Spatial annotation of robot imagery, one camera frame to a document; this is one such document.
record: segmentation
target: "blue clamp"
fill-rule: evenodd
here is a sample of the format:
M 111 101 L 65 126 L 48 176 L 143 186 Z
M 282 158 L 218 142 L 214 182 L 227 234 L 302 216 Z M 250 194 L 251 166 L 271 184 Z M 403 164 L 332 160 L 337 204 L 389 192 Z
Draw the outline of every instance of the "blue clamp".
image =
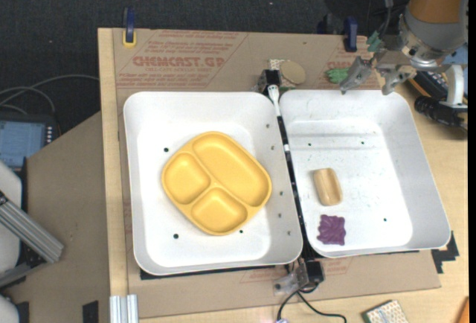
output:
M 344 20 L 344 47 L 347 52 L 357 51 L 357 20 L 352 16 Z
M 122 43 L 126 48 L 133 48 L 137 43 L 136 32 L 134 31 L 134 9 L 126 7 L 123 16 L 124 31 L 122 33 Z

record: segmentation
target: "wooden edge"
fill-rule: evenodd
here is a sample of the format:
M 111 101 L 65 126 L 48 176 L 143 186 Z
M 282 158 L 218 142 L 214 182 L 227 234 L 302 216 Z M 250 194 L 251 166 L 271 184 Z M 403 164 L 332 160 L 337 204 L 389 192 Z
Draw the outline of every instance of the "wooden edge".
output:
M 118 104 L 116 98 L 112 29 L 97 30 L 101 115 L 103 119 L 104 183 L 106 192 L 109 288 L 111 295 L 128 293 L 126 236 L 124 231 Z

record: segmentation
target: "yellow plate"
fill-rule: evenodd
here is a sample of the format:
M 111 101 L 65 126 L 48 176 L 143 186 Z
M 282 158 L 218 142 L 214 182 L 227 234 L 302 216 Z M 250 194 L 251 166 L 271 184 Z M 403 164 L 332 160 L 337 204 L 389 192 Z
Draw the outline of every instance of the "yellow plate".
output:
M 271 196 L 271 179 L 239 143 L 221 132 L 205 132 L 165 164 L 166 195 L 192 223 L 224 235 L 247 223 Z

